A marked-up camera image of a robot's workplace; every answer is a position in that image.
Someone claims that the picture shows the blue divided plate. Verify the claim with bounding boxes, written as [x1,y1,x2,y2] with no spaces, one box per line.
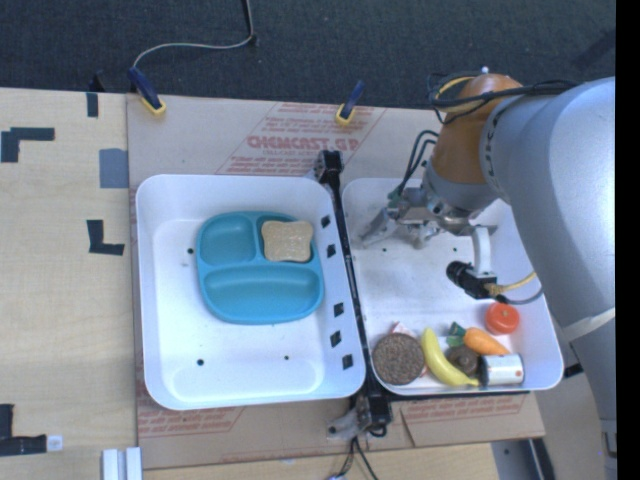
[195,210,325,326]

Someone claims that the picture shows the brown doughnut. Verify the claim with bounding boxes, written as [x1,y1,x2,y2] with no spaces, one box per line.
[445,345,481,376]

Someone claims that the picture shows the thin black and white rod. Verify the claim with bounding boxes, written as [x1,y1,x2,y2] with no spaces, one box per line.
[327,167,375,400]

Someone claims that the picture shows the tan toast slice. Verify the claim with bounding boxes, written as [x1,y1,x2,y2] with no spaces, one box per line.
[260,219,315,264]

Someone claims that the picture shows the white plastic tray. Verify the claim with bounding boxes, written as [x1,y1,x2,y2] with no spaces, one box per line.
[341,176,566,397]
[134,173,368,412]

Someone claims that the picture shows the orange carrot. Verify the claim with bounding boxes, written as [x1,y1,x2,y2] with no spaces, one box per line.
[446,321,512,357]

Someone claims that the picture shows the white and silver can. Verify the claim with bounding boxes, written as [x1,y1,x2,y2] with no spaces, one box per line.
[478,352,526,388]

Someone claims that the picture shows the black block with thin wires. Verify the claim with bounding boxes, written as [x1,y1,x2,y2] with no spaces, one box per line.
[313,149,346,185]
[326,392,394,440]

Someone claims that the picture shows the orange round toy fruit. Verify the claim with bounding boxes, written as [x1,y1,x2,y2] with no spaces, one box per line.
[484,301,521,336]

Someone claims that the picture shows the yellow banana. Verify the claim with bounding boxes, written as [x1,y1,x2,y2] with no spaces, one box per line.
[419,326,481,389]

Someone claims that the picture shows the brown round biscuit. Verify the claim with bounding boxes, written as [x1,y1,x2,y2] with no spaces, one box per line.
[371,332,427,387]

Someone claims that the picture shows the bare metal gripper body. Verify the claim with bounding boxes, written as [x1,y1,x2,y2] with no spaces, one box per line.
[387,186,500,239]

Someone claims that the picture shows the black cylinder on white bracket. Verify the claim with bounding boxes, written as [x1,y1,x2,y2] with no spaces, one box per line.
[445,225,499,301]

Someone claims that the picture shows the brown cardboard board red print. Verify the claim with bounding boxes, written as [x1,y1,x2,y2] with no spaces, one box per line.
[124,92,547,470]

